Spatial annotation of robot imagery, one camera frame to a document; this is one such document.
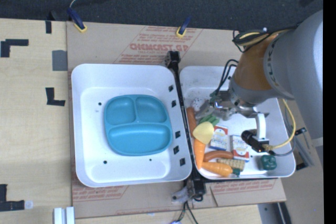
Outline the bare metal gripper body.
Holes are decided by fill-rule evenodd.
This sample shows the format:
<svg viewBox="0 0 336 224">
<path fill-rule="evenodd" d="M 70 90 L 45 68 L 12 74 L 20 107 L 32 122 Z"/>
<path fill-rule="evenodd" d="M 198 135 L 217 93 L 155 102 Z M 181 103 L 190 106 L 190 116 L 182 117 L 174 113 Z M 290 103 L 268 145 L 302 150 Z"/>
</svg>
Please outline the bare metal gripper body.
<svg viewBox="0 0 336 224">
<path fill-rule="evenodd" d="M 255 104 L 243 101 L 229 90 L 214 91 L 210 94 L 209 103 L 214 109 L 234 108 L 234 115 L 240 114 L 248 119 L 255 118 L 259 114 L 263 114 L 265 117 L 269 115 L 269 112 L 259 111 Z"/>
</svg>

